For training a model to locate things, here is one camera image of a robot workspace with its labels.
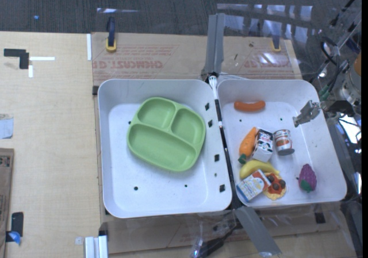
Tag yellow banana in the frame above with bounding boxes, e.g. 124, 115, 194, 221
239, 159, 280, 180

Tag black cylinder on white bracket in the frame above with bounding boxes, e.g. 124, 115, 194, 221
326, 100, 357, 126

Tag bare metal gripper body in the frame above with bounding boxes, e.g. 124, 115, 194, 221
316, 86, 362, 108

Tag cow print milk carton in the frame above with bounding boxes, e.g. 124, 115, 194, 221
251, 128, 274, 163

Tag white and orange juice carton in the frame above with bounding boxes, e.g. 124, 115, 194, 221
236, 169, 271, 202

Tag white plastic tray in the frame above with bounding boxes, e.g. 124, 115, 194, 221
217, 79, 348, 209
97, 78, 233, 219

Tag black block with thin wires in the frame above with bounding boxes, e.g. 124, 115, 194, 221
198, 235, 231, 256

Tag brown cardboard board red print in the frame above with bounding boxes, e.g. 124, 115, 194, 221
91, 32, 357, 257

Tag yellow pizza slice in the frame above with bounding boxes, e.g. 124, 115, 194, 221
263, 172, 288, 201

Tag orange sausage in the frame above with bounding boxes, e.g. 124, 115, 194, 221
233, 99, 266, 113

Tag red and white small can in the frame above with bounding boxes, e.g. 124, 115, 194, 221
273, 129, 296, 156

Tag purple grapes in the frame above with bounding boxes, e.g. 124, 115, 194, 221
298, 163, 317, 194

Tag green divided plate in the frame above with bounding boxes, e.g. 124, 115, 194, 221
126, 96, 207, 172

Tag orange carrot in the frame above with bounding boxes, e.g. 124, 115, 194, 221
237, 126, 258, 165

